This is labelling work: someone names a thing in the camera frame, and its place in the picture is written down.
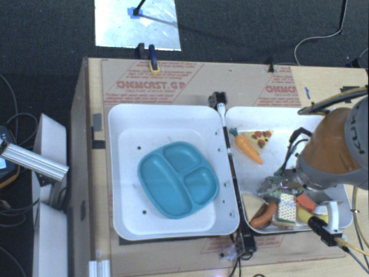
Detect black cylinder on white bracket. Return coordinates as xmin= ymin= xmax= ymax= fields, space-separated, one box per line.
xmin=306 ymin=200 xmax=347 ymax=246

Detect white carton with yellow pattern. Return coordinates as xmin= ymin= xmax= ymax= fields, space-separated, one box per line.
xmin=272 ymin=192 xmax=298 ymax=228

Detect orange carrot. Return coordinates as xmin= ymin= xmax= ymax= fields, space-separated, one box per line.
xmin=229 ymin=128 xmax=264 ymax=166

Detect yellow pizza slice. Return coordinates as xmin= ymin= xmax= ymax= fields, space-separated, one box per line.
xmin=241 ymin=129 xmax=274 ymax=155

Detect white plastic tray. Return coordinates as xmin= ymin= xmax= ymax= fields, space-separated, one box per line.
xmin=224 ymin=106 xmax=354 ymax=235
xmin=108 ymin=103 xmax=241 ymax=241

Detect brown cardboard board, red print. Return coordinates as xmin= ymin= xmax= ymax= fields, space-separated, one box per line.
xmin=100 ymin=59 xmax=347 ymax=271

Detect orange block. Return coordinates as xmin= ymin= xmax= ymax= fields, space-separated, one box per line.
xmin=296 ymin=193 xmax=318 ymax=213

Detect thin black and white rod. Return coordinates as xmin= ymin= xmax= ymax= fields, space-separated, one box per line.
xmin=217 ymin=102 xmax=252 ymax=251

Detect tan bread slice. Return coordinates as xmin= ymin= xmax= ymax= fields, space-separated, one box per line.
xmin=241 ymin=193 xmax=268 ymax=222

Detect orange sausage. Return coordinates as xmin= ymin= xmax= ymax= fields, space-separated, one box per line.
xmin=248 ymin=201 xmax=278 ymax=229

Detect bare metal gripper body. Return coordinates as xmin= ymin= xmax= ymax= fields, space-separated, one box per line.
xmin=258 ymin=168 xmax=307 ymax=198

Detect blue divided plate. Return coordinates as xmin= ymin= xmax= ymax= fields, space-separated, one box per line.
xmin=137 ymin=141 xmax=220 ymax=220

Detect yellow banana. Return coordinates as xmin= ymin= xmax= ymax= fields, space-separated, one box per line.
xmin=296 ymin=205 xmax=329 ymax=225

